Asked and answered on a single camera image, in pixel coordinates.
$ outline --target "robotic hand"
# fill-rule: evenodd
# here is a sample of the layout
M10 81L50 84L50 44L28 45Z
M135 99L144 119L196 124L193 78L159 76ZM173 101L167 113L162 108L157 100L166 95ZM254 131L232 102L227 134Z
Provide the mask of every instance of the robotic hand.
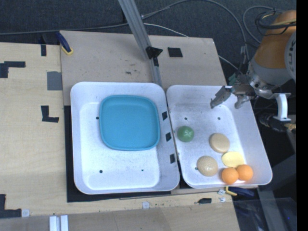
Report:
M279 13L273 24L267 26L262 19ZM264 116L260 122L268 127L282 131L290 123L287 97L290 93L279 93L275 90L290 79L296 82L296 11L263 13L256 19L256 24L267 28L259 48L250 61L245 75L240 74L232 87L223 86L211 100L211 108L223 103L231 94L237 96L235 108L256 97L276 99L278 114Z

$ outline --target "orange ball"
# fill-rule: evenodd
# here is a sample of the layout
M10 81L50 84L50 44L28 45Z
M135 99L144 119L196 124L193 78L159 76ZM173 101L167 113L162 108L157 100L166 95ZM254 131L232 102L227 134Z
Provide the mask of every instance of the orange ball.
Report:
M240 180L250 180L254 175L254 171L247 164L239 165L236 171L239 173Z
M222 181L228 185L235 183L239 178L239 173L233 167L225 168L221 173Z

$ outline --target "white tray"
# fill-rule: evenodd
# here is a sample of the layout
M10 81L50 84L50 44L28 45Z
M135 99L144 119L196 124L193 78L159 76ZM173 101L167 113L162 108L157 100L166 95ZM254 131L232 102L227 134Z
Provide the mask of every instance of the white tray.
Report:
M146 97L155 103L160 140L154 148L119 151L103 143L99 130L100 103L108 96L122 94ZM166 95L160 86L153 83L79 82L71 89L71 110L74 181L81 192L170 191L178 185L180 173Z
M213 133L223 133L230 142L229 151L240 152L246 164L254 170L250 181L237 180L233 186L265 185L272 179L272 170L257 127L250 103L235 109L237 98L231 95L223 104L211 109L210 101L221 86L171 86L167 90L167 102L173 127L175 144L180 167L185 182L193 188L223 187L220 178L226 168L222 154L215 152L209 145ZM191 142L182 142L177 138L179 127L187 125L195 134ZM218 173L212 177L203 176L196 170L199 157L208 155L216 159Z

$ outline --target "orange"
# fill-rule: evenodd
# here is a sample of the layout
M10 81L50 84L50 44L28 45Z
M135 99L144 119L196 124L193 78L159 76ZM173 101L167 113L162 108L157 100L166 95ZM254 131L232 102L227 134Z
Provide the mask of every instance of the orange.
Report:
M239 165L236 171L239 173L240 180L250 180L254 175L252 168L247 164Z
M225 168L221 173L221 179L224 183L231 185L239 178L239 173L233 167Z

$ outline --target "wooden table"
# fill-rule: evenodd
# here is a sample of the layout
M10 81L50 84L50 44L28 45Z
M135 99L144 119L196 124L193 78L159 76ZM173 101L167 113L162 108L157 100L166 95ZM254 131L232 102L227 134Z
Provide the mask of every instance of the wooden table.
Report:
M70 215L70 220L76 217L74 214L80 214L78 220L99 219L97 215L106 218L111 213L114 217L125 216L118 221L114 218L113 222L117 224L134 216L133 211L139 213L148 211L150 216L159 216L163 218L165 224L167 223L167 228L163 230L186 230L185 227L188 225L190 228L202 230L205 223L208 227L213 227L212 230L216 230L217 225L228 230L239 230L231 197L225 194L226 202L220 203L221 196L217 192L175 189L169 196L67 203L64 105L69 105L69 88L75 82L93 81L96 78L100 81L150 81L147 65L144 65L135 52L139 49L132 35L80 32L78 35L83 39L94 37L98 42L104 39L103 49L109 45L107 47L109 51L101 50L90 55L90 49L85 47L89 41L85 40L86 44L83 45L85 50L82 51L78 41L73 40L76 39L74 33L63 32L74 49L71 58L63 55L60 47L56 45L47 45L47 55L42 56L40 45L0 43L0 63L5 61L26 63L25 68L9 67L8 78L0 78L0 193L6 194L5 208L28 209L32 217ZM154 47L164 47L165 53L159 58L164 89L176 83L225 84L212 39L150 36L150 40ZM114 42L118 52L112 50L108 41ZM123 56L121 60L115 59L114 56L127 49L123 47L122 42L132 47L128 52L121 54ZM170 59L166 47L182 49L184 54L182 63L185 67L190 66L190 69L186 69L186 73L181 74L180 68L183 66L181 60ZM100 68L92 68L90 73L86 73L80 66L75 66L72 70L70 61L81 61L82 54L88 56L86 61L88 63L92 61L92 66L100 62L98 55L104 58L101 64L109 66L102 70L105 78L95 74L99 73ZM53 71L63 74L63 92L47 88L47 73ZM113 71L116 74L106 76L106 72L113 73ZM42 121L42 105L49 106L49 116L59 117L58 123ZM201 198L212 198L212 204L197 205L196 202ZM149 203L149 210L142 210L143 202ZM118 230L128 230L128 226L126 228L118 227Z

